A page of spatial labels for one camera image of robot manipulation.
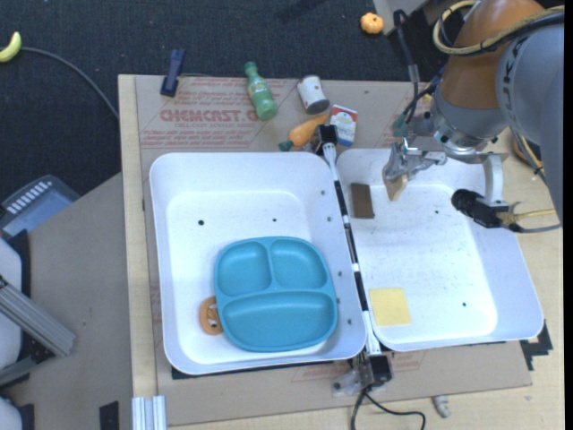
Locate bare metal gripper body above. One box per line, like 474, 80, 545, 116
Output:
404, 127, 494, 166

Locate tan bread slice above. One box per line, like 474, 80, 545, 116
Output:
386, 175, 409, 202

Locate brown chocolate bar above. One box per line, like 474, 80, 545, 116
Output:
349, 182, 376, 220

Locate white and orange carton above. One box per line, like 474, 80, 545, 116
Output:
329, 103, 359, 148

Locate thin black and white rod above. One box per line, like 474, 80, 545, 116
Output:
322, 142, 382, 357

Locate white plastic tray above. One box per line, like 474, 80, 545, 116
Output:
335, 146, 545, 353
149, 150, 369, 376

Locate orange carrot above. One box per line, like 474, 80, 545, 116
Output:
278, 113, 330, 153

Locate white can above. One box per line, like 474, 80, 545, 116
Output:
295, 74, 331, 116

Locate orange pumpkin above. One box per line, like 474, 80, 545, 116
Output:
359, 12, 385, 36

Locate green bottle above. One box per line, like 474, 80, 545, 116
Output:
243, 60, 279, 122

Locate blue divided plate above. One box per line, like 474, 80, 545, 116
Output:
212, 236, 339, 354

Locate brown cardboard board red print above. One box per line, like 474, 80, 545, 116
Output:
133, 74, 535, 426

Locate orange pretzel biscuit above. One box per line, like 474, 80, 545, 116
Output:
198, 295, 224, 337

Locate yellow banana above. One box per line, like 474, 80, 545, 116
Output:
0, 30, 23, 64

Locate black cylinder on white bracket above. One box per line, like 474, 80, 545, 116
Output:
450, 152, 512, 229

